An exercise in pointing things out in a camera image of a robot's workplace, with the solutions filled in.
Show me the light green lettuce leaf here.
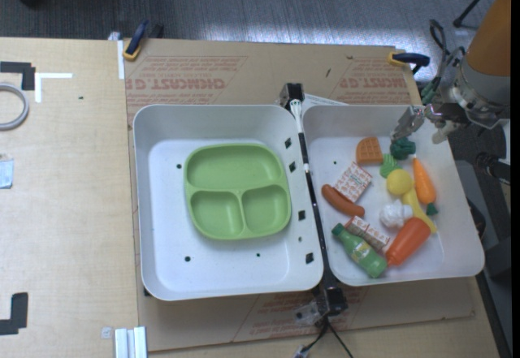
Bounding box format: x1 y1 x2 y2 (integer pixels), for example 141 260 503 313
379 153 403 179

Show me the white tape roll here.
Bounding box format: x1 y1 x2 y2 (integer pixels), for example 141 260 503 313
0 82 31 132

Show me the green divided plate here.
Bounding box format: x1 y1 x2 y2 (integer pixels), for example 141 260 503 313
183 143 293 241

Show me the dark green broccoli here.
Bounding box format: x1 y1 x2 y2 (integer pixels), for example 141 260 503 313
389 136 418 161

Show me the white garlic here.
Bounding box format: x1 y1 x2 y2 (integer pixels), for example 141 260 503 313
379 201 414 230

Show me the yellow lemon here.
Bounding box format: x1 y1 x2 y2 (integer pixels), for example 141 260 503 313
385 168 415 197

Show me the brown cardboard board red print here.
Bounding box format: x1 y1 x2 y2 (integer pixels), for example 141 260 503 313
123 37 476 353

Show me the small orange and white carton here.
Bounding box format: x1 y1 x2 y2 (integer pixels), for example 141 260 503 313
365 225 392 252
344 215 371 238

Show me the white plastic tray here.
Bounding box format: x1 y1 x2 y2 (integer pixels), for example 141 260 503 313
132 103 325 302
302 104 486 287

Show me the yellow banana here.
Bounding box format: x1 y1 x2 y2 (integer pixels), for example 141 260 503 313
401 188 438 234

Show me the orange carrot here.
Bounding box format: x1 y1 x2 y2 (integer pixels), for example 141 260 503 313
412 157 440 217

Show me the thin black and white rod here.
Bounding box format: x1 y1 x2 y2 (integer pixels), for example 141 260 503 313
289 99 339 293

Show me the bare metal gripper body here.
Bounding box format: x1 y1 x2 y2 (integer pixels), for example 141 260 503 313
424 83 509 131

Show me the green bottle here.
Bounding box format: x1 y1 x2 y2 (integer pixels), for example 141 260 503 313
331 222 388 280

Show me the white paper sheet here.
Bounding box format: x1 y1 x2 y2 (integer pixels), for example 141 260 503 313
301 93 350 107

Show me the large orange and white carton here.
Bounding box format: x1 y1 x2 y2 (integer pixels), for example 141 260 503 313
333 161 373 205

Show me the orange sausage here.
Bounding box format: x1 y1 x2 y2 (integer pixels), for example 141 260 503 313
320 183 366 218

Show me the orange bottle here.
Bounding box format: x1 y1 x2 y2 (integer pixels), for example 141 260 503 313
384 217 432 267

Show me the orange waffle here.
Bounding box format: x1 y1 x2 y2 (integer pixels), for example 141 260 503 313
355 136 384 166

